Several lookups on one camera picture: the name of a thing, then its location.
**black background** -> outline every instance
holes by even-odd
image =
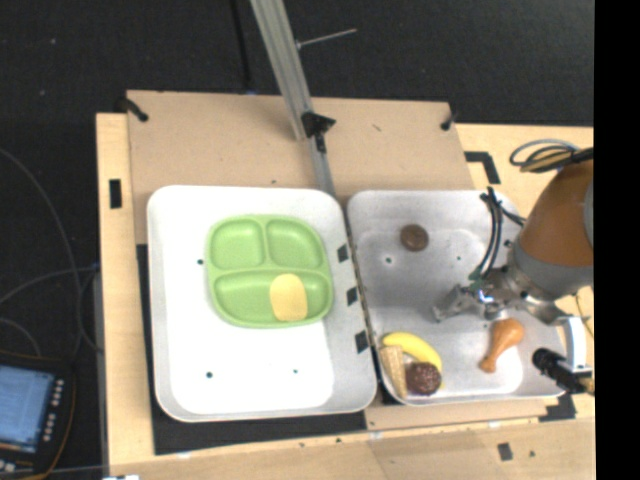
[[[592,126],[595,0],[284,0],[313,96],[447,101],[461,122]],[[248,0],[0,0],[0,147],[37,178],[80,267],[99,263],[95,114],[128,89],[276,94]],[[0,297],[69,268],[44,200],[0,156]],[[0,305],[45,355],[75,339],[69,276]],[[93,328],[90,297],[85,325]],[[30,352],[0,324],[0,348]],[[83,345],[80,396],[61,467],[99,464],[96,357]]]

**chocolate scoop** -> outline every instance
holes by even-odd
[[[407,389],[419,395],[432,395],[442,383],[440,372],[431,363],[411,363],[407,367]]]
[[[400,231],[400,242],[410,251],[421,251],[429,243],[429,235],[427,231],[417,224],[409,224]]]

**wooden table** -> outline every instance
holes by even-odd
[[[219,156],[215,170],[220,179],[231,181],[221,184],[237,184],[237,167],[229,159],[241,157],[242,148],[247,147],[246,141],[231,137],[247,137],[256,129],[266,134],[272,153],[273,144],[276,149],[280,148],[275,159],[282,166],[282,172],[278,172],[279,186],[313,186],[313,179],[305,169],[287,166],[283,161],[282,155],[299,155],[300,145],[283,139],[287,136],[288,125],[284,107],[280,107],[277,97],[145,91],[132,92],[129,97],[135,97],[143,111],[158,111],[152,113],[149,123],[154,123],[154,117],[163,113],[182,117],[168,117],[162,126],[148,128],[147,131],[153,132],[149,136],[140,135],[136,128],[140,124],[133,115],[99,114],[96,120],[111,474],[134,473],[145,480],[396,479],[423,478],[429,471],[438,472],[439,478],[595,478],[595,403],[588,395],[573,397],[577,409],[575,419],[544,423],[539,417],[556,402],[489,402],[415,410],[384,406],[376,399],[366,410],[367,431],[310,437],[302,441],[241,444],[179,455],[154,455],[135,256],[135,244],[143,239],[140,228],[144,227],[141,224],[144,221],[141,221],[140,207],[154,184],[162,186],[167,181],[166,173],[152,179],[154,173],[166,171],[168,167],[163,167],[162,162],[171,165],[172,155],[174,158],[186,155],[183,162],[195,161],[198,151],[193,144],[198,143],[193,143],[192,147],[189,140],[184,142],[185,137],[198,135],[199,130],[207,126],[211,128],[211,121],[202,116],[208,115],[209,109],[213,112],[226,105],[225,112],[220,115],[228,116],[231,121],[217,131],[213,127],[207,132],[227,141],[226,154]],[[181,110],[186,102],[189,111]],[[526,215],[552,175],[520,174],[508,163],[511,151],[529,140],[543,137],[565,139],[581,147],[593,143],[591,128],[458,124],[445,132],[434,126],[447,117],[448,105],[442,103],[338,99],[317,99],[314,103],[318,112],[334,118],[339,114],[338,123],[347,123],[342,131],[336,125],[327,136],[329,162],[341,201],[367,187],[483,189],[489,183],[484,169],[481,164],[467,164],[464,152],[488,152],[502,182],[494,185],[496,190],[507,195],[520,213]],[[234,120],[234,115],[245,117]],[[375,122],[371,122],[372,116],[375,116]],[[199,119],[205,121],[202,126]],[[230,134],[230,126],[240,129],[234,129]],[[141,157],[137,148],[149,147],[149,137],[163,144],[162,148],[145,152],[147,156]],[[425,142],[416,149],[416,141],[423,139]],[[207,136],[193,140],[206,141]],[[374,140],[378,142],[372,150],[370,145]],[[141,158],[147,158],[149,154],[155,156],[148,158],[146,167],[140,167]],[[358,161],[366,163],[366,168],[358,169]],[[264,156],[262,160],[254,158],[252,162],[254,175],[260,165],[271,165],[269,158]],[[144,178],[140,178],[141,169],[149,171]],[[263,177],[246,179],[251,186],[271,185],[272,177],[273,172],[268,171]],[[198,169],[176,181],[185,180],[207,182]],[[112,199],[114,186],[118,185],[120,202]],[[580,310],[591,314],[591,290],[582,290],[579,297]],[[569,312],[578,311],[573,298],[561,301],[560,305]],[[588,361],[593,364],[593,339],[590,336],[588,345]]]

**aluminum extrusion bar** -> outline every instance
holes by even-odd
[[[284,2],[283,0],[250,1],[278,87],[285,99],[295,136],[298,140],[305,139],[307,135],[302,116],[309,112],[313,113],[313,105]],[[328,194],[335,195],[326,152],[318,149],[317,141],[308,140],[308,143],[319,188]]]

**yellow banana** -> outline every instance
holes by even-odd
[[[409,354],[417,361],[433,364],[442,373],[442,359],[440,354],[419,336],[410,332],[397,331],[382,338],[385,347],[400,346],[405,354]]]

